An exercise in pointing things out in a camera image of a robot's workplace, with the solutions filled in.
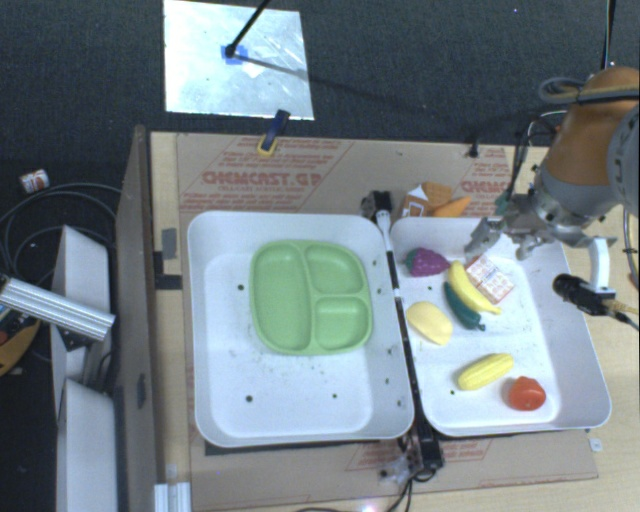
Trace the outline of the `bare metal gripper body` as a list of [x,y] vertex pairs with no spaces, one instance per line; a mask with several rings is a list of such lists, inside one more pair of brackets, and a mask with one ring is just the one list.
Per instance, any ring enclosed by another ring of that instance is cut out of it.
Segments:
[[547,192],[514,194],[500,221],[501,231],[523,247],[560,241],[587,247],[592,237],[584,232],[592,219],[570,212]]

